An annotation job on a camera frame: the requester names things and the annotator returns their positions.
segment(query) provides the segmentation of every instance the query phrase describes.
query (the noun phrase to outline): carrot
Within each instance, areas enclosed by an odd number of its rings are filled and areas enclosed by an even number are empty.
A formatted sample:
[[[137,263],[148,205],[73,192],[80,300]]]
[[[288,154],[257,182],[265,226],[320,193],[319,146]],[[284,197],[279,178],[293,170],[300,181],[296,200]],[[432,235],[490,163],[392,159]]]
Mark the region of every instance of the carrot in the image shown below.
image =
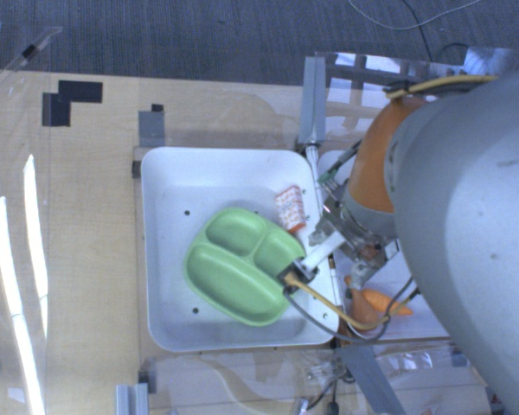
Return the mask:
[[[379,312],[384,312],[390,302],[392,301],[392,298],[389,296],[383,294],[382,292],[379,292],[378,290],[373,289],[362,289],[362,295],[365,298],[365,300],[371,304],[375,308],[375,310],[378,310]],[[396,307],[398,307],[397,303],[394,303],[392,305],[391,310],[394,310]],[[408,307],[403,307],[398,312],[398,315],[412,315],[413,311],[409,309]]]

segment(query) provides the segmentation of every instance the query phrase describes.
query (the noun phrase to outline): black cable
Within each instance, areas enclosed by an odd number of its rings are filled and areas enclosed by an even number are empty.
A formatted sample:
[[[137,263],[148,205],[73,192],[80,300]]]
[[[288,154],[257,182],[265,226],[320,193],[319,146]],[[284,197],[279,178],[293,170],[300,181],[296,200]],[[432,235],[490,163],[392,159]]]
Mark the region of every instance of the black cable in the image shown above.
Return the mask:
[[[427,18],[423,22],[417,22],[416,24],[414,24],[412,26],[404,26],[404,27],[389,26],[387,24],[381,23],[378,20],[375,20],[373,17],[368,16],[365,12],[363,12],[361,9],[359,9],[357,6],[355,6],[354,3],[352,2],[352,0],[348,0],[348,3],[350,4],[350,6],[352,8],[354,8],[354,10],[356,12],[358,12],[359,14],[361,14],[362,16],[364,16],[365,18],[367,18],[369,21],[371,21],[372,23],[376,24],[377,26],[381,26],[382,28],[386,28],[386,29],[392,29],[394,31],[408,31],[409,29],[416,29],[419,26],[424,26],[424,25],[426,25],[426,24],[428,24],[430,22],[434,22],[435,20],[439,19],[440,17],[447,16],[448,14],[451,14],[452,12],[456,12],[458,10],[464,10],[465,8],[469,8],[470,6],[473,6],[474,4],[480,3],[482,1],[483,0],[473,0],[472,2],[468,2],[466,4],[462,4],[461,6],[458,6],[456,8],[451,8],[449,10],[445,10],[444,12],[440,12],[436,16],[432,16],[430,18]]]
[[[310,411],[311,409],[313,409],[316,405],[319,404],[319,401],[321,401],[323,399],[323,397],[327,394],[327,392],[330,390],[331,387],[334,386],[334,384],[338,381],[340,377],[337,377],[335,378],[333,381],[331,381],[324,389],[323,391],[321,391],[321,393],[319,393],[319,395],[317,396],[317,398],[315,398],[313,401],[311,401],[310,403],[308,403],[308,408],[306,409],[307,411]]]
[[[324,326],[322,323],[320,323],[318,320],[316,320],[310,314],[308,314],[304,309],[302,309],[300,307],[300,305],[298,303],[296,303],[294,301],[294,299],[291,297],[291,290],[292,290],[291,286],[286,286],[283,289],[283,295],[288,300],[288,302],[292,306],[294,306],[296,308],[296,310],[300,314],[302,314],[302,316],[305,317],[309,322],[312,322],[313,324],[318,326],[320,329],[324,330],[329,335],[332,335],[332,336],[334,336],[335,338],[337,338],[339,340],[343,340],[345,342],[353,342],[353,343],[356,343],[356,344],[371,344],[371,343],[376,342],[377,340],[379,340],[379,338],[381,338],[384,335],[384,333],[387,331],[387,326],[390,323],[390,319],[386,320],[382,324],[382,329],[379,331],[379,333],[377,335],[375,335],[372,338],[369,338],[368,340],[363,340],[362,338],[353,338],[351,336],[346,336],[346,335],[339,334],[338,332],[335,332],[334,330],[328,328],[327,326]]]
[[[327,332],[328,334],[334,336],[338,340],[343,340],[345,342],[353,342],[353,343],[356,343],[356,344],[366,344],[366,345],[368,345],[368,344],[372,344],[374,342],[377,342],[385,334],[385,332],[387,331],[387,327],[390,324],[390,319],[391,319],[391,317],[390,317],[390,310],[391,310],[392,306],[394,305],[394,303],[396,303],[398,301],[400,296],[406,291],[406,289],[409,287],[409,285],[412,282],[413,282],[413,277],[410,277],[407,280],[407,282],[402,286],[402,288],[398,291],[398,293],[396,293],[396,295],[393,296],[392,300],[390,300],[390,303],[388,304],[388,306],[387,306],[387,308],[385,310],[385,313],[384,313],[384,316],[387,318],[387,320],[382,324],[382,328],[379,331],[379,333],[377,335],[373,336],[373,337],[370,337],[370,338],[365,338],[365,337],[359,338],[359,337],[351,337],[351,336],[342,335],[342,334],[339,334],[338,332],[335,332],[334,330],[328,328],[324,324],[320,323],[313,316],[311,316],[304,309],[302,309],[302,307],[298,303],[296,303],[296,301],[294,301],[294,299],[291,297],[291,292],[292,292],[292,287],[291,286],[287,285],[287,286],[285,286],[285,288],[283,288],[283,295],[285,296],[286,300],[292,306],[294,306],[294,308],[296,308],[296,310],[300,314],[302,314],[303,317],[305,317],[305,319],[307,319],[309,322],[312,322],[313,324],[318,326],[320,329],[322,329],[325,332]],[[409,299],[410,300],[413,299],[413,297],[415,297],[419,293],[420,293],[419,292],[419,288],[416,288],[409,295]]]
[[[434,57],[434,60],[437,63],[439,63],[440,56],[442,55],[442,53],[444,51],[446,51],[448,48],[452,48],[452,47],[460,47],[460,48],[469,49],[469,45],[468,44],[462,43],[461,41],[453,41],[452,43],[448,43],[447,45],[445,45],[442,48],[440,48],[440,51],[438,51],[438,53],[436,53],[436,56]]]
[[[423,39],[423,43],[425,44],[426,55],[428,56],[429,61],[433,62],[433,55],[431,54],[431,49],[429,48],[429,44],[426,41],[425,32],[423,31],[423,27],[420,25],[420,23],[421,23],[420,19],[417,17],[417,14],[415,14],[415,11],[413,10],[411,4],[409,4],[407,2],[407,0],[401,0],[401,1],[407,6],[409,11],[412,13],[413,18],[415,19],[415,21],[419,25],[419,32],[421,34],[421,38]]]
[[[327,405],[326,415],[338,415],[340,408],[336,402],[336,385],[338,380],[335,380],[335,385],[332,388],[332,401]]]

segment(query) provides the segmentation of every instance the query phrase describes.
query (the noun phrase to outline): green plate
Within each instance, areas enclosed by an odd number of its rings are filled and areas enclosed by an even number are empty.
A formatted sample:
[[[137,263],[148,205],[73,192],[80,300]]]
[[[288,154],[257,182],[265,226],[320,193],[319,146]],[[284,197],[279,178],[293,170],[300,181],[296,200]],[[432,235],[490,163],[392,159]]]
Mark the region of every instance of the green plate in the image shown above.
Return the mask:
[[[217,309],[251,326],[276,322],[288,302],[277,275],[305,256],[287,231],[240,207],[223,209],[187,251],[184,277]]]

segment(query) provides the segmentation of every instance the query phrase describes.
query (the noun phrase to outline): white sink basin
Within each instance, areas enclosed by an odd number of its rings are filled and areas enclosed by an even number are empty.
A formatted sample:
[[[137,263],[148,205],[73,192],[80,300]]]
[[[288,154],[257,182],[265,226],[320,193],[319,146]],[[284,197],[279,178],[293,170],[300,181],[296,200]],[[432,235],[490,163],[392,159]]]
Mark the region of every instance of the white sink basin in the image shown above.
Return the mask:
[[[308,226],[297,232],[306,253],[307,236],[319,219],[310,165],[288,150],[157,148],[142,162],[148,323],[152,337],[173,352],[316,345],[331,336],[292,306],[265,327],[237,322],[196,295],[183,277],[187,249],[202,226],[227,207],[257,212],[278,223],[275,196],[298,185]],[[334,299],[324,261],[311,286]],[[332,330],[337,316],[302,291],[296,301]]]

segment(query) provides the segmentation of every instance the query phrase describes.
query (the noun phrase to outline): small packet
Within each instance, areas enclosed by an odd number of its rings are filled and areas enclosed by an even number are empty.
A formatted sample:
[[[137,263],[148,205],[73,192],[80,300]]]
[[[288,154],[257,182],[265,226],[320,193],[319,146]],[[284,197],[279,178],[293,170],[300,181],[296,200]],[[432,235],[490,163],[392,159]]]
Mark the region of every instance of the small packet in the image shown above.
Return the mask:
[[[275,197],[275,203],[280,224],[286,231],[295,233],[306,226],[302,191],[298,186],[290,186],[281,192]]]

